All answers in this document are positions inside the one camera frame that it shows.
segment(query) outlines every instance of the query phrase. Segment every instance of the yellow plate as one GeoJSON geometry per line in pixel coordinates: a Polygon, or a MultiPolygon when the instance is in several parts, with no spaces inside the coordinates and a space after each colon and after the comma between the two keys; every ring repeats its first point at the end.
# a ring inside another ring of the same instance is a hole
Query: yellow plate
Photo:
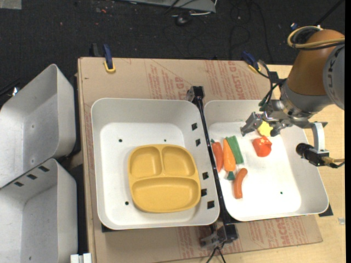
{"type": "Polygon", "coordinates": [[[128,177],[134,204],[146,212],[190,209],[201,197],[194,158],[181,146],[154,144],[135,148],[128,158],[128,177]]]}

